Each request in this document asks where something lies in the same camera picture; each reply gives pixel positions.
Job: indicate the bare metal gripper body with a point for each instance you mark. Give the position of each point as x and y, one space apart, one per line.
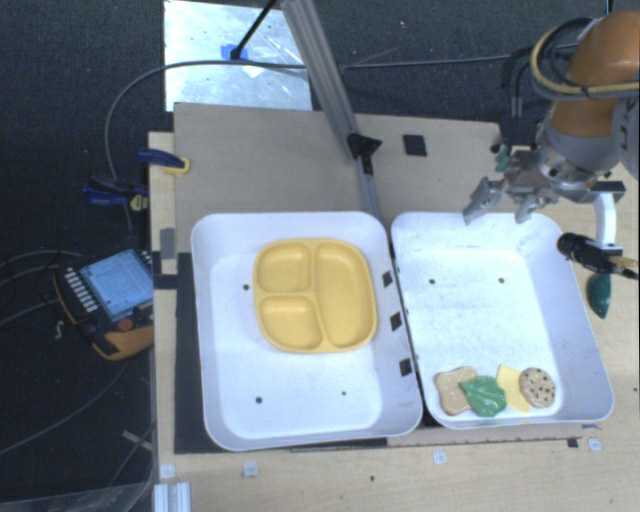
540 177

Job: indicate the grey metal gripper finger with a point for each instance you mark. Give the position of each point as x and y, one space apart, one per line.
528 207
482 200

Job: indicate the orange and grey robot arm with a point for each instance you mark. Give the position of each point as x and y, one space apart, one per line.
595 65

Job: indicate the dark green teardrop toy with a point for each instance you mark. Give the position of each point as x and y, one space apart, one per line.
600 297

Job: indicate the white plastic tray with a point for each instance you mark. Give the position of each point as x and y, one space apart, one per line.
300 390
480 320

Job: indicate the yellow divided plate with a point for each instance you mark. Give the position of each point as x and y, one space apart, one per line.
340 290

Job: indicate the yellow toy cheese slice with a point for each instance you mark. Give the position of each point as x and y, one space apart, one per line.
510 385

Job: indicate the tan chocolate chip biscuit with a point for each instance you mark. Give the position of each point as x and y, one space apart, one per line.
537 387

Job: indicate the green toy lettuce leaf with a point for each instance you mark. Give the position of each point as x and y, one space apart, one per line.
485 397

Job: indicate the tan toy bread slice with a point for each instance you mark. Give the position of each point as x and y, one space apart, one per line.
450 392

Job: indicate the brown cardboard board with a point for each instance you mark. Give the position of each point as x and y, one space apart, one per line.
270 165

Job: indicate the black cylinder on white bracket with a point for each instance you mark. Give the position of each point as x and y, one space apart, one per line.
606 220

